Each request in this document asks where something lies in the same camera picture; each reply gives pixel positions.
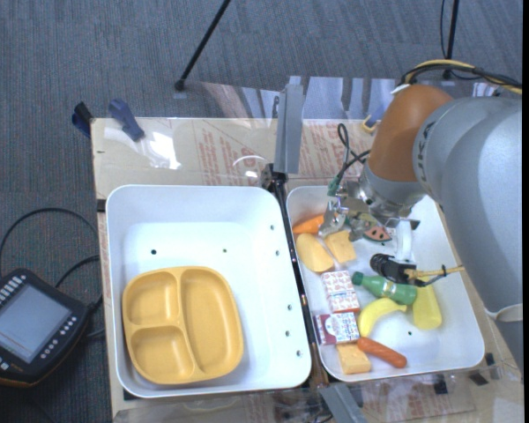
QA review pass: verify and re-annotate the yellow bottle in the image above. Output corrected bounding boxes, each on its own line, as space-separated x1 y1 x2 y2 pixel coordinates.
411 284 443 331

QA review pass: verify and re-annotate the red and white carton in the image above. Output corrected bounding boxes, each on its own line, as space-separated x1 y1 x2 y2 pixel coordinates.
312 311 361 347

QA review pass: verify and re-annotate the yellow cheese block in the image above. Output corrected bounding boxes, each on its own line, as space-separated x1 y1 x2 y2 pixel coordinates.
335 342 373 375

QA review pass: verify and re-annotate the orange sausage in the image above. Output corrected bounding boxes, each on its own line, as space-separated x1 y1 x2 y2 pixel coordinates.
356 336 408 369

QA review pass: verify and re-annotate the black cylinder on white bracket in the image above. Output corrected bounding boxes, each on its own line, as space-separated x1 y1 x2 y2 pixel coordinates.
369 218 421 286

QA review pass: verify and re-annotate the yellow cheese wedge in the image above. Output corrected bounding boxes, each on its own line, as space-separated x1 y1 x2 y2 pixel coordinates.
324 229 358 264

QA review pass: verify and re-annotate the black block with thin wires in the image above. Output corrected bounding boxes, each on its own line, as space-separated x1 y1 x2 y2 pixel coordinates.
259 162 288 189

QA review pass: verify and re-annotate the orange and white carton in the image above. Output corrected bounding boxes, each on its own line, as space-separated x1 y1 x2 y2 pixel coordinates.
320 270 361 315

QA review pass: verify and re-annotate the black stand leg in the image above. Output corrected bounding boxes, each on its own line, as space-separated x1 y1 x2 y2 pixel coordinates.
442 0 465 81
174 0 243 92

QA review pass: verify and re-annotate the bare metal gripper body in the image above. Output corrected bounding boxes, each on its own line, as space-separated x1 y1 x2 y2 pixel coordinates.
332 179 421 237

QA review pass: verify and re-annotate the red watermelon slice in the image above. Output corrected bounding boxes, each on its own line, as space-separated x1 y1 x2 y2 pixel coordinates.
363 223 393 243

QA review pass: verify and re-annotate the white plastic tray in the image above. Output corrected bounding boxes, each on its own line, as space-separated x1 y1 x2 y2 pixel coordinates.
105 184 313 399
285 185 487 383

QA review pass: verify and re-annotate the brown cardboard board red print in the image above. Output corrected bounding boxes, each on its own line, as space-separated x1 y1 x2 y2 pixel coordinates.
90 116 524 423

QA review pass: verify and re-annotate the yellow banana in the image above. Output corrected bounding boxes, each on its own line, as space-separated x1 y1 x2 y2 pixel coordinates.
357 297 408 338

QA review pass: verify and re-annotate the yellow divided plate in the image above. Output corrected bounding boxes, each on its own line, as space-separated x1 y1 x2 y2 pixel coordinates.
121 265 245 386

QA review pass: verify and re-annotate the green bottle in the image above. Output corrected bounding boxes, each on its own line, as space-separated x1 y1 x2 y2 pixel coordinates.
351 271 419 307

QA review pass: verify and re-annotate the yellow oval chip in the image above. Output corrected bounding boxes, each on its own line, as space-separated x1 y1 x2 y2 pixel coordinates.
295 233 335 274

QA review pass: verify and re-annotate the orange carrot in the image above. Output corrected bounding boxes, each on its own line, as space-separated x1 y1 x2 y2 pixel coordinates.
292 213 327 236

